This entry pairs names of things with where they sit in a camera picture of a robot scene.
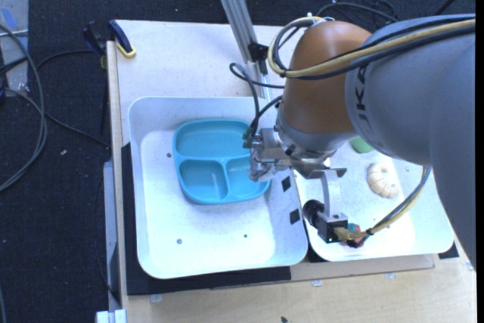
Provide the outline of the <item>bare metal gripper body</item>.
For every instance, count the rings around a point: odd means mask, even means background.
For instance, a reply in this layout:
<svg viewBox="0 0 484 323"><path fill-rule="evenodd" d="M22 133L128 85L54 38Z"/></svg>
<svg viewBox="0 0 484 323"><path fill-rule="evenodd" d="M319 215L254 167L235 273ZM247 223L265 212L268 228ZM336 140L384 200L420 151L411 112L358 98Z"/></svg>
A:
<svg viewBox="0 0 484 323"><path fill-rule="evenodd" d="M263 157L255 160L272 163L273 176L294 169L307 179L316 178L325 169L324 161L334 153L332 133L309 133L292 127L261 129L253 141L264 142Z"/></svg>

